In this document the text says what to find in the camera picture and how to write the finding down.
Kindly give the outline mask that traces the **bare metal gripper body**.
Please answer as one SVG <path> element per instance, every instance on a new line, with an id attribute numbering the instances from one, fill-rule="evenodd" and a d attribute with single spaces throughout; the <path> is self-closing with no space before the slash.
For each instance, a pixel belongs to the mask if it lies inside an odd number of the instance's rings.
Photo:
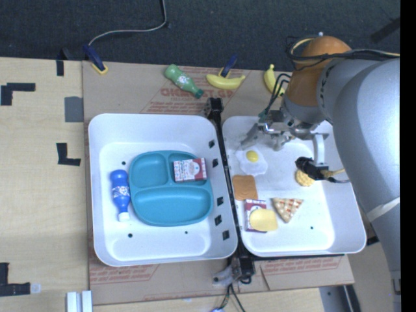
<path id="1" fill-rule="evenodd" d="M 259 126 L 262 132 L 270 135 L 277 144 L 285 144 L 293 139 L 311 140 L 313 131 L 325 120 L 318 109 L 270 110 L 262 114 Z"/>

